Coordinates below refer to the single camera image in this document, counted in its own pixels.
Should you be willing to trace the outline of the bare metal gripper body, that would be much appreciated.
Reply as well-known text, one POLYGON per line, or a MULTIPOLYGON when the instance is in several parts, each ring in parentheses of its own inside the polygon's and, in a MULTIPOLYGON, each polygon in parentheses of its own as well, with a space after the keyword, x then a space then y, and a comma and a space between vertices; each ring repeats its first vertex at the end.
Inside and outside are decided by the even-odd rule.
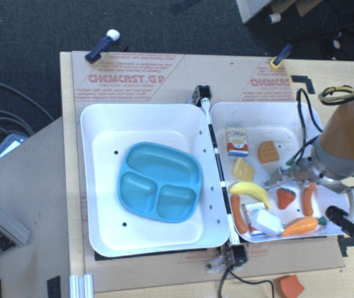
POLYGON ((299 161, 288 161, 286 163, 289 178, 296 180, 308 180, 323 186, 335 186, 338 179, 329 173, 324 165, 316 157, 301 158, 299 161))

